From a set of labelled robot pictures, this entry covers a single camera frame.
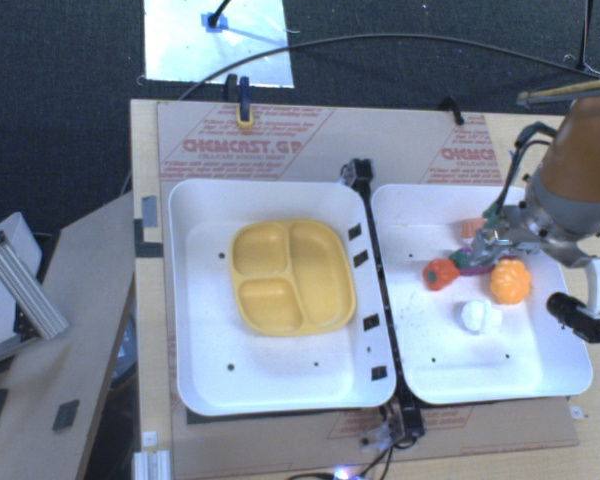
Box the yellow divided plate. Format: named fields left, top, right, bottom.
left=228, top=218, right=358, bottom=339

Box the white toy garlic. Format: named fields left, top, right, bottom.
left=454, top=298, right=504, bottom=336

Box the white plastic tray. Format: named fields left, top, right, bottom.
left=370, top=183, right=595, bottom=406
left=167, top=177, right=398, bottom=417

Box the purple and green toy eggplant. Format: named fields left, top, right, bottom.
left=448, top=247, right=497, bottom=276

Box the brown cardboard board red print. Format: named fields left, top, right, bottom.
left=156, top=101, right=580, bottom=480

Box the black block with thin wires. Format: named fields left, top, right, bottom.
left=340, top=157, right=377, bottom=189
left=393, top=401, right=427, bottom=440

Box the black cylinder on white bracket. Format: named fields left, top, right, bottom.
left=546, top=257, right=600, bottom=345

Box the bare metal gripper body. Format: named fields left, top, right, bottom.
left=499, top=203, right=599, bottom=270

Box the orange toy pumpkin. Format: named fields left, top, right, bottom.
left=489, top=258, right=533, bottom=306

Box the red orange toy pepper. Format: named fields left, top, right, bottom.
left=421, top=257, right=462, bottom=292

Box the thin black rod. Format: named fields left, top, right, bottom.
left=353, top=180, right=417, bottom=412

